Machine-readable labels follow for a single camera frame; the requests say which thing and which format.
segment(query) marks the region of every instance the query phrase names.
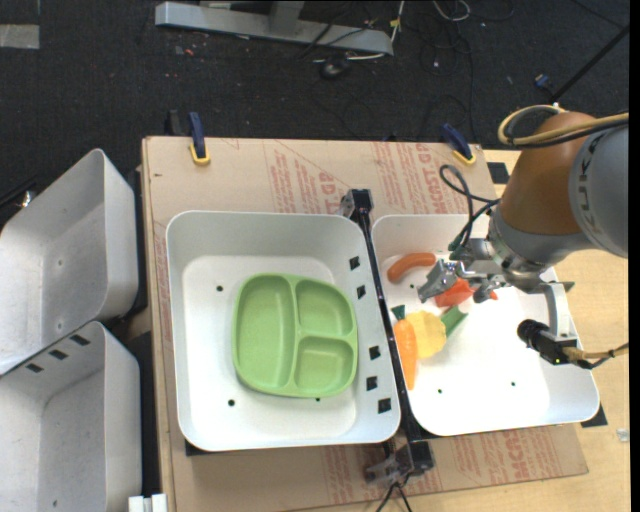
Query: clamp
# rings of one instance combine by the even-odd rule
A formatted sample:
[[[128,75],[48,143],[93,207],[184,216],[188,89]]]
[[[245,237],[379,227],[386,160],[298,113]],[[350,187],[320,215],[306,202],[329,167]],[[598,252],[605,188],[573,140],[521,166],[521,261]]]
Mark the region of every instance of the clamp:
[[[191,157],[196,165],[208,165],[211,162],[209,150],[204,142],[204,129],[197,112],[189,112],[189,127],[193,142],[189,145]]]
[[[453,148],[453,156],[466,165],[471,165],[476,161],[476,156],[472,153],[471,147],[464,136],[449,123],[440,127],[442,138]]]

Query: cardboard surface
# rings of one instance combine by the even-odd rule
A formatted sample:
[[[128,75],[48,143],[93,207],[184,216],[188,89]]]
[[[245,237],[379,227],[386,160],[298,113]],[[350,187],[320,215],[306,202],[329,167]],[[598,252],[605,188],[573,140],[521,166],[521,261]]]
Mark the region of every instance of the cardboard surface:
[[[382,461],[379,446],[187,456],[176,415],[166,225],[174,215],[198,209],[335,213],[351,188],[371,190],[374,216],[466,213],[464,197],[442,182],[438,169],[455,165],[474,194],[494,198],[483,152],[477,149],[476,163],[465,167],[445,144],[207,139],[212,161],[198,167],[188,144],[184,137],[143,141],[160,466],[170,509],[272,512],[379,500],[386,489],[363,478],[365,467]],[[412,478],[408,495],[587,473],[572,425],[430,444],[436,467]]]

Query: white plastic tray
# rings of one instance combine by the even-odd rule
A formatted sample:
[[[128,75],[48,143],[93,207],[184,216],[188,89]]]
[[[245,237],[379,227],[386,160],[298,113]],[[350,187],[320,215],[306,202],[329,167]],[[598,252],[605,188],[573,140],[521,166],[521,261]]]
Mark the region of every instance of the white plastic tray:
[[[95,149],[0,234],[0,375],[87,322],[124,315],[137,290],[133,191]]]
[[[401,256],[413,252],[433,252],[447,259],[448,244],[467,220],[466,215],[392,215],[376,221],[372,239],[389,309],[405,304],[407,313],[444,311],[434,299],[423,304],[418,298],[417,289],[426,282],[430,268],[413,269],[397,284],[390,283],[386,273]],[[473,236],[484,237],[487,227],[486,216],[479,218]],[[543,278],[557,280],[553,269]],[[549,364],[516,334],[518,324],[527,318],[549,323],[544,295],[528,295],[513,287],[500,289],[497,295],[497,301],[482,304],[467,299],[460,308],[469,314],[444,349],[419,360],[415,387],[409,391],[418,423],[447,436],[592,418],[600,401],[591,372]]]
[[[184,212],[167,228],[167,251],[178,420],[191,444],[226,451],[374,443],[395,434],[391,358],[355,223],[337,215]],[[346,391],[316,400],[240,383],[231,350],[234,300],[245,279],[261,272],[321,279],[353,301],[358,370]]]
[[[142,483],[135,358],[100,323],[0,379],[0,510],[122,512]]]

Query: metal bracket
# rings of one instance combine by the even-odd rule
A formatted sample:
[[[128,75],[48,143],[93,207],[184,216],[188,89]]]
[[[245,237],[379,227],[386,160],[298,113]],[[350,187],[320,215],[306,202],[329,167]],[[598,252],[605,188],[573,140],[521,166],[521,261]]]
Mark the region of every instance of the metal bracket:
[[[573,283],[545,283],[542,287],[549,310],[549,332],[558,339],[577,337],[571,328],[567,290]]]
[[[420,302],[424,303],[427,299],[446,292],[457,280],[455,264],[445,263],[443,260],[438,259],[429,274],[427,274],[427,282],[418,288]]]
[[[371,191],[368,189],[352,189],[342,198],[338,213],[343,217],[347,217],[360,226],[364,233],[367,244],[367,252],[369,253],[369,261],[371,263],[371,272],[373,274],[373,282],[376,287],[378,297],[378,305],[382,313],[382,321],[387,334],[389,343],[389,353],[391,354],[391,363],[393,365],[393,373],[396,379],[396,388],[398,390],[398,399],[400,401],[400,428],[404,431],[407,438],[408,461],[406,465],[411,469],[406,474],[422,474],[432,469],[435,465],[433,454],[429,443],[422,435],[422,428],[418,424],[409,403],[407,387],[402,373],[402,363],[400,354],[396,346],[395,336],[393,334],[393,326],[389,318],[389,313],[382,290],[382,281],[378,271],[378,262],[373,248],[371,238],[371,220],[370,213],[373,209],[373,199]]]
[[[413,462],[409,445],[390,451],[387,458],[365,469],[364,479],[368,484],[382,484],[389,487],[402,482],[413,471]]]

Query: green plate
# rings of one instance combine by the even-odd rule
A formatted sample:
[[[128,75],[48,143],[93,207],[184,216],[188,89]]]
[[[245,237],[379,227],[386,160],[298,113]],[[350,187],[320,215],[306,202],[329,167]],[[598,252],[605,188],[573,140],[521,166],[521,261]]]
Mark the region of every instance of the green plate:
[[[336,395],[358,365],[351,301],[333,284],[303,276],[246,280],[234,305],[232,342],[240,380],[273,395]]]

